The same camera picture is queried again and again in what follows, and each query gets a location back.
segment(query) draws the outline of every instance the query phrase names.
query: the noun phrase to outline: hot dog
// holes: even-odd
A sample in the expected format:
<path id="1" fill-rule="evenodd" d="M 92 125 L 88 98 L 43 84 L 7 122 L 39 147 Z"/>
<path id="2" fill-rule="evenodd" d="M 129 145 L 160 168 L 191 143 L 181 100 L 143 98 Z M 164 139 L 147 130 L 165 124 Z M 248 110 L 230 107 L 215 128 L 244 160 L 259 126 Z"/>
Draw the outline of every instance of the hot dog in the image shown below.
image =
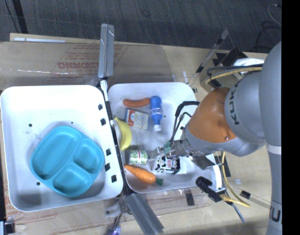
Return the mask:
<path id="1" fill-rule="evenodd" d="M 141 100 L 124 99 L 123 104 L 127 107 L 140 108 L 140 107 L 150 104 L 150 98 L 146 97 Z"/>

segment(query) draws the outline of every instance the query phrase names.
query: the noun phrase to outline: orange carrot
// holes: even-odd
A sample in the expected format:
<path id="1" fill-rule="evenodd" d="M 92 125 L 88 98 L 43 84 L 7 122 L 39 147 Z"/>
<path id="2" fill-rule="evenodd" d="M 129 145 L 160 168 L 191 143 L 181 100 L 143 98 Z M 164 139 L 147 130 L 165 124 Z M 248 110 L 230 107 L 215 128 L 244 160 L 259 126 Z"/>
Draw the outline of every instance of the orange carrot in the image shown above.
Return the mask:
<path id="1" fill-rule="evenodd" d="M 147 171 L 147 170 L 142 169 L 140 167 L 128 165 L 128 164 L 125 164 L 124 167 L 129 172 L 131 172 L 131 174 L 133 174 L 134 176 L 136 176 L 138 179 L 140 179 L 142 182 L 144 182 L 146 184 L 151 185 L 153 183 L 157 183 L 159 185 L 162 185 L 162 183 L 163 183 L 162 179 L 157 179 L 155 177 L 155 175 L 150 171 Z"/>
<path id="2" fill-rule="evenodd" d="M 139 108 L 150 104 L 150 98 L 146 97 L 144 99 L 137 100 L 137 101 L 124 99 L 123 104 L 127 107 Z"/>

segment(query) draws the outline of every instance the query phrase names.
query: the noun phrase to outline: blue divided bowl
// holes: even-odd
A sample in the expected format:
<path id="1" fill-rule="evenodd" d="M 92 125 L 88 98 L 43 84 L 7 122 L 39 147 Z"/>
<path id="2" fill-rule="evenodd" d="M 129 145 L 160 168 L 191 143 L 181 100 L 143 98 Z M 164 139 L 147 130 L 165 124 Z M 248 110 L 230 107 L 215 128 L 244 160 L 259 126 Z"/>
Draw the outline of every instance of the blue divided bowl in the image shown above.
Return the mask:
<path id="1" fill-rule="evenodd" d="M 59 126 L 38 144 L 30 158 L 33 175 L 66 196 L 84 194 L 104 165 L 102 149 L 80 131 Z"/>

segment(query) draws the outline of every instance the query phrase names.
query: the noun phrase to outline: bottle cap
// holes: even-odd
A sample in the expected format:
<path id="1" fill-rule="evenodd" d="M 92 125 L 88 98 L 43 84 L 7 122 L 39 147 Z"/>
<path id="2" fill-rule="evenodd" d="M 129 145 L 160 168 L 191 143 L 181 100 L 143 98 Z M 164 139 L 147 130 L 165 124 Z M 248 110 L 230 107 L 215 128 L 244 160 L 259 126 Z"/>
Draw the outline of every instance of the bottle cap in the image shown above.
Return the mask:
<path id="1" fill-rule="evenodd" d="M 154 125 L 154 130 L 155 131 L 160 131 L 162 129 L 161 124 L 155 124 Z"/>

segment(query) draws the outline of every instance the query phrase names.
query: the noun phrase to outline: green can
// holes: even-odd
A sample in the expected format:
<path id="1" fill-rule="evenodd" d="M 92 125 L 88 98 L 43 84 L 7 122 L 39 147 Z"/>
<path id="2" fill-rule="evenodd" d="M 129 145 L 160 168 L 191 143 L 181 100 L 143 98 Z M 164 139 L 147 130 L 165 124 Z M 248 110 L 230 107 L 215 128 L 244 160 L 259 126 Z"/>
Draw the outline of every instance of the green can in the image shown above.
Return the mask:
<path id="1" fill-rule="evenodd" d="M 125 160 L 128 165 L 146 165 L 148 154 L 145 150 L 126 150 Z"/>

